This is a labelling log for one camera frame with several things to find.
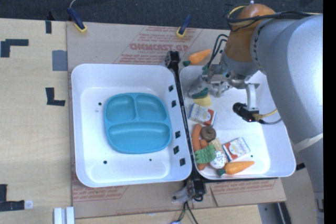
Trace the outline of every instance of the blue divided plate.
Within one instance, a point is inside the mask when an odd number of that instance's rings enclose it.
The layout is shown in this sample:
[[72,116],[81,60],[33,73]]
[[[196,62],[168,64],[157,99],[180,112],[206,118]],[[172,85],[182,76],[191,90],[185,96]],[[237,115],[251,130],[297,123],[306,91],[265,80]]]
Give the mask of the blue divided plate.
[[172,140],[172,127],[164,103],[147,93],[122,93],[104,107],[105,131],[118,152],[143,154],[163,150]]

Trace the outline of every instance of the small box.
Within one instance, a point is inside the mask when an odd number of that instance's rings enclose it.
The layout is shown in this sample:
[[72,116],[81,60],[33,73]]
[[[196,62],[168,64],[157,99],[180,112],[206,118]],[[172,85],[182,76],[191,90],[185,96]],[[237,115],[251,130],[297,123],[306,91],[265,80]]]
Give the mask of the small box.
[[190,110],[189,119],[207,126],[214,125],[216,111],[205,108],[199,104],[193,104]]
[[250,153],[248,145],[244,138],[239,137],[223,145],[223,149],[229,159],[229,162]]

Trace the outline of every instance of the black connector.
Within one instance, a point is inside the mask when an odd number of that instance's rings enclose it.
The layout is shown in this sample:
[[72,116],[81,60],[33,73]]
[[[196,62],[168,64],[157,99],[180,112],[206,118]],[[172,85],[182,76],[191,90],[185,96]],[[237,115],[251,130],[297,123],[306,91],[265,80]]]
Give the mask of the black connector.
[[259,114],[259,110],[247,110],[247,105],[242,103],[235,103],[232,108],[238,116],[247,122],[255,122],[253,114]]

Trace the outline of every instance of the white cable tie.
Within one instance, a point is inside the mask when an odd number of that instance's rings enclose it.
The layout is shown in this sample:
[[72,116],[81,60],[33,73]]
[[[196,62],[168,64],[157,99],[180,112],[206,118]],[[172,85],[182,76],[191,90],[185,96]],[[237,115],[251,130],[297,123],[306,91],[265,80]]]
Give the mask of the white cable tie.
[[312,138],[307,138],[305,140],[302,140],[301,142],[297,143],[295,145],[297,151],[301,151],[307,147],[310,147],[311,145],[315,144],[316,142],[320,141],[323,138],[323,132],[312,137]]

